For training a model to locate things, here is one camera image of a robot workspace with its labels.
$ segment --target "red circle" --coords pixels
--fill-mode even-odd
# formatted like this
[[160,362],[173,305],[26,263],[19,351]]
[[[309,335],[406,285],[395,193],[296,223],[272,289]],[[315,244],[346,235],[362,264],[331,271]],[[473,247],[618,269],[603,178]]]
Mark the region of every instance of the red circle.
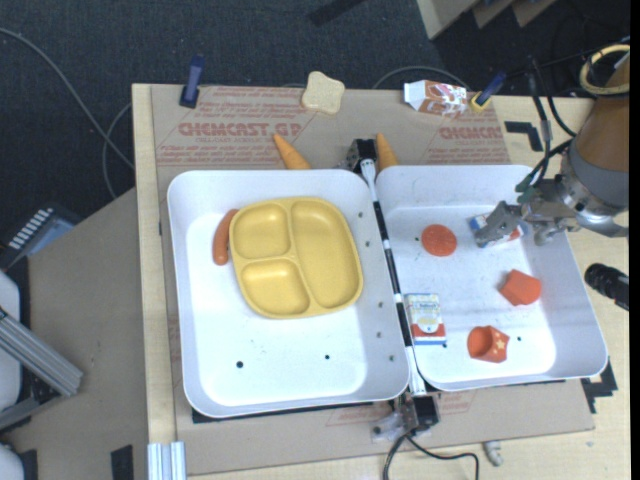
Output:
[[458,239],[448,227],[442,224],[427,226],[421,236],[422,246],[434,256],[449,256],[458,246]]

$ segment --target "black floor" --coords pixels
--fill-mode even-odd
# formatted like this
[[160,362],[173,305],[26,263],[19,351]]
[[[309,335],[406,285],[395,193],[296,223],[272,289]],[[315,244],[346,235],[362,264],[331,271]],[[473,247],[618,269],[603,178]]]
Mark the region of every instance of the black floor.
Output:
[[[46,54],[106,131],[132,83],[184,83],[194,53],[206,58],[203,83],[304,84],[320,70],[372,88],[393,70],[428,66],[473,89],[502,69],[512,75],[502,94],[527,94],[519,73],[529,56],[543,65],[573,56],[545,68],[550,92],[568,94],[581,53],[630,34],[630,0],[560,0],[524,28],[510,10],[482,30],[467,13],[434,41],[415,0],[0,0],[0,28],[1,237],[48,201],[84,218],[112,199],[95,123],[54,69],[6,31]],[[126,111],[112,137],[132,158]],[[133,186],[111,152],[106,166],[114,193]]]

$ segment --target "yellow ring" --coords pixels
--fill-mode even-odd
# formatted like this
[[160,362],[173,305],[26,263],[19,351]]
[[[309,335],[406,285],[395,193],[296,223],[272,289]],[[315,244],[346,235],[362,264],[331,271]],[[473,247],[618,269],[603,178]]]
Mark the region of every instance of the yellow ring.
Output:
[[587,62],[584,63],[582,69],[580,70],[580,86],[585,90],[594,94],[596,96],[617,96],[620,94],[626,94],[629,92],[630,84],[629,82],[624,83],[622,85],[618,85],[617,87],[598,87],[597,85],[593,85],[589,83],[587,77],[589,75],[589,69],[591,66],[595,65],[600,59],[602,59],[605,55],[609,55],[614,52],[626,52],[631,51],[631,47],[626,44],[616,44],[613,46],[607,46],[602,50],[594,53]]

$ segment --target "yellow divided plate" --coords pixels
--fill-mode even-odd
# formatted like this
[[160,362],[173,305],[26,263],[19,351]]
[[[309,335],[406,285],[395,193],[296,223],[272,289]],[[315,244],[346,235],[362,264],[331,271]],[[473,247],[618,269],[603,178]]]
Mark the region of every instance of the yellow divided plate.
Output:
[[267,317],[330,313],[362,292],[349,225],[324,199],[290,197],[242,208],[231,221],[229,248],[245,300]]

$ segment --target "white tray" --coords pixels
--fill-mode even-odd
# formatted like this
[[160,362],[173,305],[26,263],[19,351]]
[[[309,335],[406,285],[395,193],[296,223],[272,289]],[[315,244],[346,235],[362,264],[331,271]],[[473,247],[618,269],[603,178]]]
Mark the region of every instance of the white tray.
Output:
[[[230,209],[316,196],[347,220],[363,270],[360,298],[318,317],[274,320],[245,302],[215,229]],[[214,418],[388,400],[409,369],[384,251],[364,181],[341,170],[191,171],[168,195],[186,396]]]
[[[530,168],[524,166],[391,167],[377,179],[403,293],[436,293],[447,333],[446,347],[414,347],[418,370],[432,386],[454,391],[598,374],[607,350],[565,234],[537,246],[532,230],[522,238],[479,248],[468,219],[489,213],[506,200]],[[457,236],[448,257],[421,245],[429,224],[443,224]],[[518,269],[542,282],[540,299],[512,306],[499,292],[506,274]],[[471,359],[467,336],[492,325],[510,340],[507,360]]]

